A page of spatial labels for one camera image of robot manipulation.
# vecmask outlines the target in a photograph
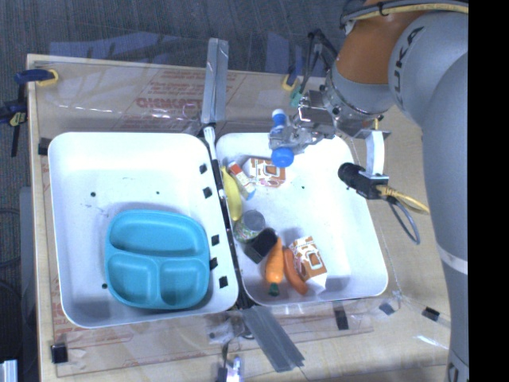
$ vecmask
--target white plastic tub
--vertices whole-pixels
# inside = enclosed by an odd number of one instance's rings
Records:
[[[253,156],[270,158],[268,134],[234,133],[220,138],[216,146],[221,165],[236,161],[240,166]],[[256,209],[266,225],[277,231],[284,245],[312,236],[328,270],[325,291],[298,294],[288,283],[280,295],[268,294],[263,272],[266,258],[254,263],[235,241],[243,285],[261,305],[283,305],[376,296],[387,287],[387,269],[380,250],[367,202],[338,178],[337,170],[352,162],[341,138],[322,140],[295,157],[289,176],[277,188],[257,186],[254,196],[243,199],[243,210]]]
[[[49,174],[61,302],[69,320],[95,328],[216,313],[235,304],[239,285],[208,150],[198,138],[64,133],[49,146]],[[203,226],[217,266],[199,304],[187,310],[139,309],[107,289],[107,228],[130,209],[177,212]]]

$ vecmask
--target blue plate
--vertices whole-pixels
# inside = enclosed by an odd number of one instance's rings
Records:
[[[120,302],[183,310],[207,293],[210,252],[203,227],[174,212],[131,209],[108,226],[107,285]]]

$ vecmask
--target tin can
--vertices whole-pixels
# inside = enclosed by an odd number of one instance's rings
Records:
[[[263,215],[252,209],[246,211],[233,227],[233,236],[244,244],[251,242],[265,228]]]

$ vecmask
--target gray carpet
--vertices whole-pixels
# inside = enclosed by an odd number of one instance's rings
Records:
[[[284,74],[320,28],[340,48],[344,10],[364,0],[0,0],[1,100],[16,99],[27,53],[204,67],[210,37],[230,44],[229,68]],[[323,73],[317,67],[315,74]],[[27,126],[17,157],[0,124],[0,362],[20,356],[19,192],[29,182]]]

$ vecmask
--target sausage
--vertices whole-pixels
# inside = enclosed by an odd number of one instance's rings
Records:
[[[304,280],[301,279],[301,276],[295,270],[295,266],[293,265],[293,252],[291,249],[284,248],[283,257],[285,260],[284,272],[286,280],[288,280],[288,283],[291,284],[298,293],[302,295],[306,294],[308,292],[308,285],[305,284]]]

